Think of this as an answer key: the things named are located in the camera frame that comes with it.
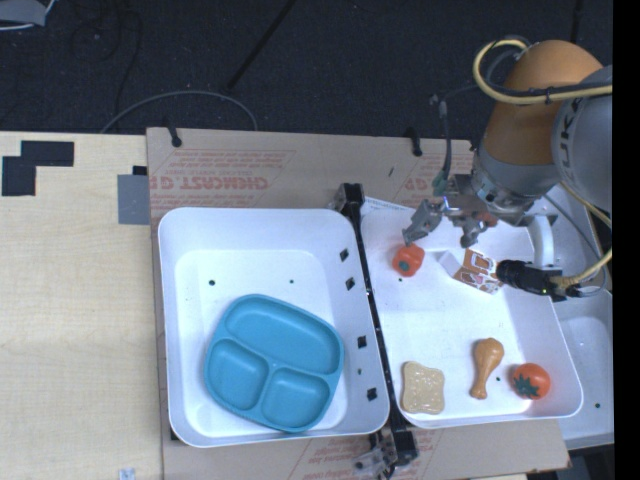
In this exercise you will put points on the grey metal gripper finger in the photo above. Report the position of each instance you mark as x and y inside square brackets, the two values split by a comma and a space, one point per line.
[422, 218]
[472, 232]

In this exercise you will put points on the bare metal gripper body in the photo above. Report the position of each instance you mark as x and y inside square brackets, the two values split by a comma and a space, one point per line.
[467, 200]

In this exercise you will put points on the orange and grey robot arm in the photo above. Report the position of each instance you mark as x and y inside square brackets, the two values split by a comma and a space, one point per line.
[525, 118]

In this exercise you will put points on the white and brown carton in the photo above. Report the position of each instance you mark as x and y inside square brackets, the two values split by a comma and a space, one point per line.
[475, 270]

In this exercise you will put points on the orange toy bell pepper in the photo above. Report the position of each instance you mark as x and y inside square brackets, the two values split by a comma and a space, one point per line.
[409, 260]

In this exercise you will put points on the white plastic tray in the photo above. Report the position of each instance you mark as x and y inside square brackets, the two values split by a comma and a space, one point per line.
[440, 318]
[280, 228]

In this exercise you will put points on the thin black rod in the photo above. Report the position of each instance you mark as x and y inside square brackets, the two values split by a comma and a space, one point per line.
[372, 308]

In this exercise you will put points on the brown cardboard board red print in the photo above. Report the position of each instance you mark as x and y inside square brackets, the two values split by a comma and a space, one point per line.
[310, 168]

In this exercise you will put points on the brown toy chicken drumstick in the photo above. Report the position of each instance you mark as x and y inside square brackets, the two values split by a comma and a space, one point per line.
[486, 363]

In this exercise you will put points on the red toy tomato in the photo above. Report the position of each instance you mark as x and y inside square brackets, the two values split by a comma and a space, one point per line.
[532, 380]

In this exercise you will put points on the beige toy bread slice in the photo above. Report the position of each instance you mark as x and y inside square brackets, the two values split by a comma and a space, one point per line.
[422, 388]

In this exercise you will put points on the blue divided plate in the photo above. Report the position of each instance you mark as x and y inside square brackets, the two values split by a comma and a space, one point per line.
[272, 363]

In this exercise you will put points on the black cylinder on white bracket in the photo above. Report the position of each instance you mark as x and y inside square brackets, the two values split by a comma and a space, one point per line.
[525, 275]

